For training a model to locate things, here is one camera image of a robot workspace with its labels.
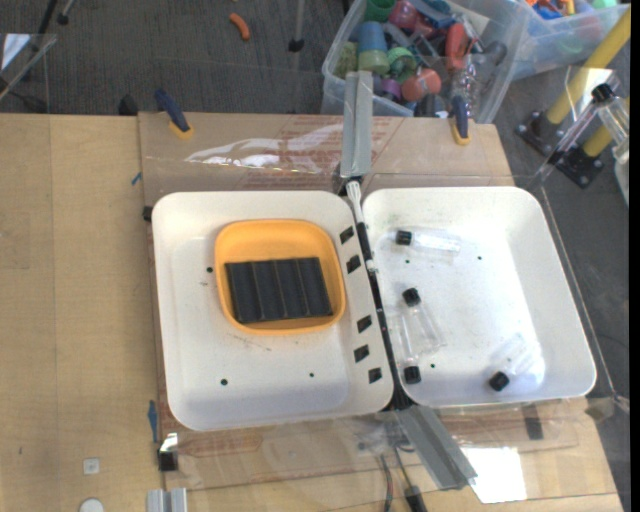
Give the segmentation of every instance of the metal bracket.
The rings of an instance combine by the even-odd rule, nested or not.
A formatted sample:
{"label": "metal bracket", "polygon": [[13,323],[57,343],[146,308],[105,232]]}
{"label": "metal bracket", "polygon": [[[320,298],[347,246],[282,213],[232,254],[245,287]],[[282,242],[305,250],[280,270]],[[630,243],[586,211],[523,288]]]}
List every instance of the metal bracket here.
{"label": "metal bracket", "polygon": [[146,512],[187,512],[187,490],[180,487],[169,492],[162,489],[149,491]]}
{"label": "metal bracket", "polygon": [[604,167],[598,157],[587,155],[580,146],[573,146],[565,152],[556,151],[549,163],[580,188],[591,185]]}
{"label": "metal bracket", "polygon": [[462,489],[478,476],[433,409],[410,407],[396,417],[439,488]]}
{"label": "metal bracket", "polygon": [[178,434],[172,433],[158,449],[158,469],[160,471],[178,470]]}
{"label": "metal bracket", "polygon": [[516,133],[544,156],[550,156],[564,136],[560,127],[552,124],[544,112],[538,110],[531,113],[526,123],[518,125]]}
{"label": "metal bracket", "polygon": [[371,171],[373,126],[373,75],[369,71],[347,73],[344,93],[344,126],[340,176],[355,178]]}

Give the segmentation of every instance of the wooden table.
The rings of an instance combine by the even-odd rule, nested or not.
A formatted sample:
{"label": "wooden table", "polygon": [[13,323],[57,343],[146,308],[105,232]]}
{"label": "wooden table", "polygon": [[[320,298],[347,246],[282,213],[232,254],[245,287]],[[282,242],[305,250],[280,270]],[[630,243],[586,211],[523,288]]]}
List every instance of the wooden table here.
{"label": "wooden table", "polygon": [[[476,129],[506,165],[495,128]],[[73,511],[89,497],[144,510],[166,484],[147,418],[158,384],[140,159],[135,118],[0,115],[0,511]],[[522,455],[549,497],[482,505],[471,488],[436,491],[429,510],[622,510],[585,404],[571,407],[576,446]],[[295,489],[190,491],[189,510],[328,510],[331,495],[376,511],[361,503],[382,498],[384,481],[370,471]]]}

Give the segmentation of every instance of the yellow pole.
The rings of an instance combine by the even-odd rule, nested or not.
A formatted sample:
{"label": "yellow pole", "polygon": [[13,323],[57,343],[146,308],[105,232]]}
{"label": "yellow pole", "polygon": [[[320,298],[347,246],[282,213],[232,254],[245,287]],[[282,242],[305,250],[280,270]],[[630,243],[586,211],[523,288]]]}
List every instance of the yellow pole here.
{"label": "yellow pole", "polygon": [[[627,107],[629,107],[631,96],[627,97]],[[604,149],[611,144],[611,133],[607,130],[605,125],[602,125],[598,128],[594,134],[587,139],[587,141],[582,145],[582,150],[585,152],[587,156],[591,158],[597,157],[600,153],[604,151]]]}
{"label": "yellow pole", "polygon": [[607,36],[584,63],[582,69],[571,80],[567,91],[563,92],[556,102],[549,108],[545,115],[554,125],[559,125],[567,117],[574,98],[580,98],[584,94],[588,70],[591,68],[604,68],[613,60],[631,37],[631,5],[620,17]]}

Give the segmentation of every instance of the black bottle cap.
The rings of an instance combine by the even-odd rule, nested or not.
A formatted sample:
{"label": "black bottle cap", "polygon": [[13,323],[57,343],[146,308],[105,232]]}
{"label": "black bottle cap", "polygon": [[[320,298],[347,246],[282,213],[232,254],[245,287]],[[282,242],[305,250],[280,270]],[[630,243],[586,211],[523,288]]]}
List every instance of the black bottle cap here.
{"label": "black bottle cap", "polygon": [[409,288],[408,290],[403,291],[402,298],[409,307],[417,306],[418,304],[420,304],[420,302],[422,302],[420,294],[415,288]]}
{"label": "black bottle cap", "polygon": [[417,384],[422,380],[420,376],[420,368],[417,366],[407,366],[404,369],[404,380],[407,384]]}
{"label": "black bottle cap", "polygon": [[509,384],[509,377],[502,372],[496,372],[491,380],[489,380],[489,386],[495,391],[502,391]]}
{"label": "black bottle cap", "polygon": [[596,103],[602,103],[603,101],[607,101],[611,98],[615,97],[613,93],[613,89],[607,83],[600,84],[591,91],[591,96],[595,100]]}
{"label": "black bottle cap", "polygon": [[410,245],[413,234],[411,231],[398,231],[396,233],[396,243],[398,245]]}

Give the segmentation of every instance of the clear plastic bottle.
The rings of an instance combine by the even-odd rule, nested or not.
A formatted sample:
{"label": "clear plastic bottle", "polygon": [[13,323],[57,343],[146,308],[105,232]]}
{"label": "clear plastic bottle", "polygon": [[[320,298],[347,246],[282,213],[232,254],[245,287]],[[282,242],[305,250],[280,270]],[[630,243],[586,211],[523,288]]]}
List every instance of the clear plastic bottle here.
{"label": "clear plastic bottle", "polygon": [[520,339],[509,344],[500,355],[489,379],[494,391],[502,391],[511,381],[527,373],[541,357],[540,345]]}
{"label": "clear plastic bottle", "polygon": [[407,324],[399,312],[387,315],[387,327],[392,339],[396,363],[404,372],[407,384],[420,382],[420,364],[426,354],[415,346],[414,340],[408,336]]}
{"label": "clear plastic bottle", "polygon": [[420,366],[444,345],[436,323],[418,290],[402,294],[399,310],[387,317],[387,326],[396,350],[396,361],[403,368],[407,384],[420,382]]}
{"label": "clear plastic bottle", "polygon": [[460,252],[460,240],[444,230],[400,229],[395,234],[398,245],[404,245],[418,252],[445,251],[451,254]]}
{"label": "clear plastic bottle", "polygon": [[591,92],[596,112],[616,142],[613,148],[615,159],[624,164],[629,160],[629,109],[626,102],[616,96],[609,84],[597,86]]}

